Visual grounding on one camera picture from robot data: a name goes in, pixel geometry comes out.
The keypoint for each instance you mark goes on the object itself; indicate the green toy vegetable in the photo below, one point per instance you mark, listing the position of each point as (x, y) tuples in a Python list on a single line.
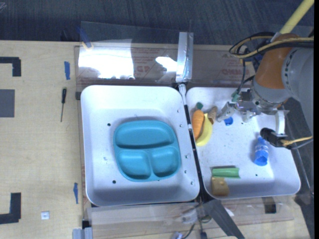
[(225, 172)]

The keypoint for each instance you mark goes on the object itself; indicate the blue divided plate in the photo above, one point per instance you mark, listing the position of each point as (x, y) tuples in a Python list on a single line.
[(144, 134)]

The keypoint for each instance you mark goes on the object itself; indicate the small blue cube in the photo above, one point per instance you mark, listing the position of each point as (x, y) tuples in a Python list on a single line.
[(228, 121)]

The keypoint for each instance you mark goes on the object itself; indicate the blue plastic bottle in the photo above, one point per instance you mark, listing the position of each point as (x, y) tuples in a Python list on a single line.
[(261, 152)]

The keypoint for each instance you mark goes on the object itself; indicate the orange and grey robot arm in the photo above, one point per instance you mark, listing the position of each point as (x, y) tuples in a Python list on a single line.
[(297, 68)]

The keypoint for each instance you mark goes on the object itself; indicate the orange carrot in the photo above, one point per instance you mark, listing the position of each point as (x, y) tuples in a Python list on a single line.
[(198, 122)]

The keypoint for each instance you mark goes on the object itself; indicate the black cylinder on white bracket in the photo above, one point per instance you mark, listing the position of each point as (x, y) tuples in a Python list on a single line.
[(270, 134)]

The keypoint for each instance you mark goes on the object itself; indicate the black screwdriver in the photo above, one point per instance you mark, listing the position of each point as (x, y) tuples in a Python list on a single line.
[(63, 96)]

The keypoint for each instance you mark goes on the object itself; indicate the pale yellow pole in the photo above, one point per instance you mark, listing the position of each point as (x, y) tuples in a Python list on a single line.
[(297, 12)]

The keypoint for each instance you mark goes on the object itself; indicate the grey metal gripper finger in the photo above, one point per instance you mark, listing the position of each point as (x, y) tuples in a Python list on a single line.
[(248, 116), (225, 112)]

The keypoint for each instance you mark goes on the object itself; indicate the yellow cheese block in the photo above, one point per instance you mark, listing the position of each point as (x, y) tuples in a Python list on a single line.
[(219, 187)]

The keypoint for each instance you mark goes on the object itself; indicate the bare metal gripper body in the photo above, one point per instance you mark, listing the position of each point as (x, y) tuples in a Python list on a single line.
[(246, 103)]

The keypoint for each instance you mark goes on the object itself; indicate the yellow banana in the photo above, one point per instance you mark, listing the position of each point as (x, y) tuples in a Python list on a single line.
[(205, 136)]

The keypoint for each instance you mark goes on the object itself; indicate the white plastic tray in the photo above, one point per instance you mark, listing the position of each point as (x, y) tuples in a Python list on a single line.
[(99, 133), (234, 148)]

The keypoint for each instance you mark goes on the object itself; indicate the brown toy bread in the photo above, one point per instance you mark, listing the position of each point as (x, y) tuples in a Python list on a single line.
[(212, 114)]

